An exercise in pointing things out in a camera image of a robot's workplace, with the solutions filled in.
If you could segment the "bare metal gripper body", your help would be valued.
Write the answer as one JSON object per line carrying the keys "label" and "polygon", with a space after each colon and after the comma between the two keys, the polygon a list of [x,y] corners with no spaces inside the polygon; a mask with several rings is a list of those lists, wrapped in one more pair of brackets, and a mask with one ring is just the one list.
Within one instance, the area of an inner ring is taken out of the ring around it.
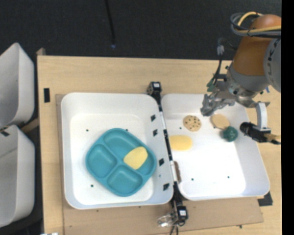
{"label": "bare metal gripper body", "polygon": [[223,108],[238,103],[253,108],[256,104],[254,97],[258,93],[247,90],[237,83],[217,81],[212,85],[212,105],[215,108]]}

